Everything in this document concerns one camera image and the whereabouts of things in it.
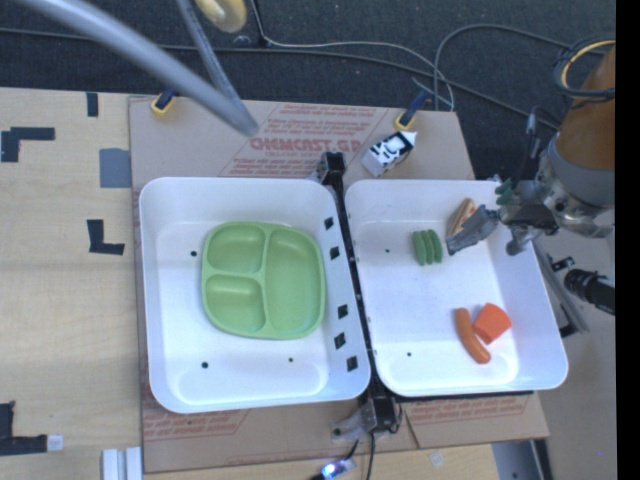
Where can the green divided plate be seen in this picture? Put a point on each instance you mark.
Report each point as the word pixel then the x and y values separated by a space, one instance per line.
pixel 290 288

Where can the orange toy sausage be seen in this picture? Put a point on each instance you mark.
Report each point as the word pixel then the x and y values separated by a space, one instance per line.
pixel 470 335

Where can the brown cardboard board red print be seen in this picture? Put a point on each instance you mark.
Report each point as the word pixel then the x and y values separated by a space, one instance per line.
pixel 200 138

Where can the white plastic tray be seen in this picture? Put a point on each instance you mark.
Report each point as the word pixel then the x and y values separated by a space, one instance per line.
pixel 415 318
pixel 250 368

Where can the tan toy sandwich slice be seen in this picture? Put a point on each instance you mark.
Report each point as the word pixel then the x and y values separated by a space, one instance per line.
pixel 460 214

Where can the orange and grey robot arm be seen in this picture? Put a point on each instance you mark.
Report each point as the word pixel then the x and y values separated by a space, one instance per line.
pixel 587 133

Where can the thin black rod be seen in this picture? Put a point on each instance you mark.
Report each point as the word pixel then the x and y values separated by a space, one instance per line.
pixel 359 288

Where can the green ridged toy pea pod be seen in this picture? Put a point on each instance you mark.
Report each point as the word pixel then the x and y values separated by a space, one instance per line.
pixel 426 247

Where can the orange cube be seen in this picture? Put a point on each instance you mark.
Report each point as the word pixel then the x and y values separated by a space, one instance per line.
pixel 491 322

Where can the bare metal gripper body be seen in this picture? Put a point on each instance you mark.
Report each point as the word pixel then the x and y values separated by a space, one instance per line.
pixel 532 214

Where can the black cylinder on white bracket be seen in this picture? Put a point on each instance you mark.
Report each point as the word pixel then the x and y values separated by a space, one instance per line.
pixel 590 289

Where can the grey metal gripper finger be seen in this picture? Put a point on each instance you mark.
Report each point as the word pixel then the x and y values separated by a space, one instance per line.
pixel 470 233
pixel 517 243

